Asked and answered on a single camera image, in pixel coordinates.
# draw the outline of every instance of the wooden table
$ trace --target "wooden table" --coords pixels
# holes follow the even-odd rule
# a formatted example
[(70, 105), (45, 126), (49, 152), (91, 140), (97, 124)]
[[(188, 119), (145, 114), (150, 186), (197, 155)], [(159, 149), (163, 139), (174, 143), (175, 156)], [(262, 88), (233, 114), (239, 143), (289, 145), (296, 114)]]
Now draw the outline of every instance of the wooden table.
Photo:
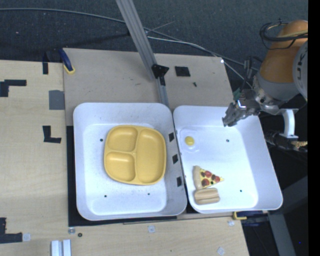
[[(230, 216), (76, 226), (69, 234), (66, 112), (49, 108), (49, 91), (65, 91), (63, 66), (49, 63), (43, 74), (41, 62), (3, 60), (0, 70), (0, 82), (27, 81), (0, 97), (0, 218), (6, 234), (31, 237), (0, 244), (1, 256), (50, 255), (51, 241), (65, 239), (77, 256), (219, 255), (219, 248), (228, 256), (249, 255), (241, 222)], [(44, 142), (43, 126), (61, 143)]]

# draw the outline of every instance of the wooden board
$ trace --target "wooden board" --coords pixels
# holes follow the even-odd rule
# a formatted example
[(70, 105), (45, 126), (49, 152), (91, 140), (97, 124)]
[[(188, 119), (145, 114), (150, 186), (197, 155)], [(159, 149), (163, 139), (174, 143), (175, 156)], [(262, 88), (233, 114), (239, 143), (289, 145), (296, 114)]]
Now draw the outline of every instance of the wooden board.
[[(0, 70), (0, 81), (27, 80), (0, 97), (0, 217), (6, 233), (31, 235), (31, 241), (0, 244), (1, 256), (50, 255), (50, 242), (64, 239), (77, 256), (219, 255), (219, 247), (226, 255), (249, 255), (241, 222), (229, 226), (229, 216), (81, 226), (68, 234), (65, 111), (49, 109), (49, 91), (64, 90), (63, 67), (49, 63), (43, 75), (40, 62), (3, 60)], [(61, 143), (44, 142), (43, 126)]]
[[(160, 102), (155, 80), (150, 80), (137, 52), (65, 48), (75, 73), (64, 72), (66, 125), (84, 102)], [(181, 105), (227, 107), (233, 100), (220, 57), (155, 54), (169, 68), (165, 84), (170, 109)], [(190, 76), (177, 76), (175, 67), (187, 67)]]

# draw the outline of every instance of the white clip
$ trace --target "white clip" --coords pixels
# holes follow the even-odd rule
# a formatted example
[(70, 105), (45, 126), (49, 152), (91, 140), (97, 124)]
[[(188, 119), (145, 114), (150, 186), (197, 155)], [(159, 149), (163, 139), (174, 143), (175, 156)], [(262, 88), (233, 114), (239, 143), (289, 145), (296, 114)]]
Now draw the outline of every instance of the white clip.
[(28, 242), (31, 240), (31, 234), (30, 233), (25, 233), (22, 235), (22, 241), (23, 242)]
[(50, 256), (71, 256), (71, 240), (51, 241)]
[(148, 226), (148, 232), (149, 232), (149, 233), (154, 233), (154, 232), (156, 232), (155, 226), (154, 226), (154, 225)]
[(218, 254), (221, 256), (225, 254), (225, 250), (222, 247), (219, 247), (218, 250), (216, 251)]
[(228, 225), (229, 227), (232, 227), (235, 225), (235, 222), (233, 220), (228, 221)]

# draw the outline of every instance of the white plastic tray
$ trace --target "white plastic tray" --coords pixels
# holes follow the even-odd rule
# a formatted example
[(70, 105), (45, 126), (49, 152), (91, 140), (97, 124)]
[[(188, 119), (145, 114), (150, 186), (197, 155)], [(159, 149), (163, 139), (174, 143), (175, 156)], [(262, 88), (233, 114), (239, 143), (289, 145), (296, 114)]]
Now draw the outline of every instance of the white plastic tray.
[[(281, 189), (264, 139), (260, 120), (249, 116), (224, 127), (227, 107), (179, 106), (173, 112), (187, 194), (191, 206), (203, 214), (275, 210), (283, 202)], [(185, 137), (194, 138), (188, 146)], [(222, 176), (220, 201), (198, 205), (193, 166)]]
[[(164, 178), (154, 185), (111, 179), (104, 169), (108, 131), (118, 125), (156, 129), (166, 143)], [(187, 206), (172, 113), (160, 103), (82, 103), (73, 112), (76, 205), (87, 220), (176, 216)]]

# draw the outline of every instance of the yellow plate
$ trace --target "yellow plate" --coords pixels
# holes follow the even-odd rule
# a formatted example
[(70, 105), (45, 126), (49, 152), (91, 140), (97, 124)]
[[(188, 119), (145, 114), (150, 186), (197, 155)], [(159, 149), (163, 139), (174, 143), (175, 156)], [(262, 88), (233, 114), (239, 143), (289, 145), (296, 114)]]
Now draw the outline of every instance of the yellow plate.
[(166, 141), (155, 129), (119, 125), (106, 137), (104, 169), (115, 181), (153, 185), (164, 177), (166, 161)]

